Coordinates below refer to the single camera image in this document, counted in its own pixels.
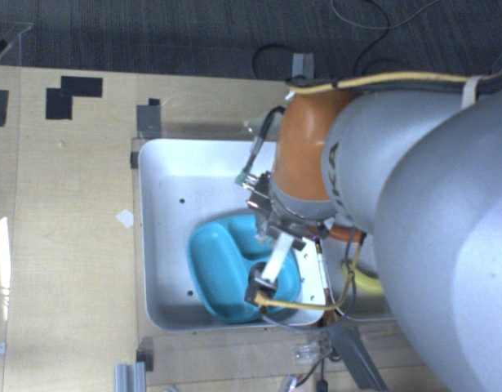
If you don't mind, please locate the white plastic tray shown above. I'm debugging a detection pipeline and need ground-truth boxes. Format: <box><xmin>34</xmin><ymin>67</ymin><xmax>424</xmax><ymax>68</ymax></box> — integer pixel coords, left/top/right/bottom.
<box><xmin>137</xmin><ymin>137</ymin><xmax>330</xmax><ymax>332</ymax></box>

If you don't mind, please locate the yellow banana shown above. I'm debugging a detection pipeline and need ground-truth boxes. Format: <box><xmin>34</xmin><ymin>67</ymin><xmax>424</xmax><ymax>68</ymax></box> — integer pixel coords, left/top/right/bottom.
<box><xmin>340</xmin><ymin>258</ymin><xmax>385</xmax><ymax>296</ymax></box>

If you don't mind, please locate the blue divided plate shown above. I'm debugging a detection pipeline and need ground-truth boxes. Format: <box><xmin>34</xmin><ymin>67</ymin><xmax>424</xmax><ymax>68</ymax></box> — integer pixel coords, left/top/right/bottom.
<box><xmin>187</xmin><ymin>213</ymin><xmax>303</xmax><ymax>325</ymax></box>

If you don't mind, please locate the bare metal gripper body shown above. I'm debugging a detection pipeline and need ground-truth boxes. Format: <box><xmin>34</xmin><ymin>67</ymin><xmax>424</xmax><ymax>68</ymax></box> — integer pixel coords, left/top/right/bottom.
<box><xmin>244</xmin><ymin>171</ymin><xmax>330</xmax><ymax>252</ymax></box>

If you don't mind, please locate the black cylinder on white bracket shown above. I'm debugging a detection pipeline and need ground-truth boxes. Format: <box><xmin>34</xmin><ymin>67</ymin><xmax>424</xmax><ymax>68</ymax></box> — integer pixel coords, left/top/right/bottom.
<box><xmin>244</xmin><ymin>234</ymin><xmax>295</xmax><ymax>306</ymax></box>

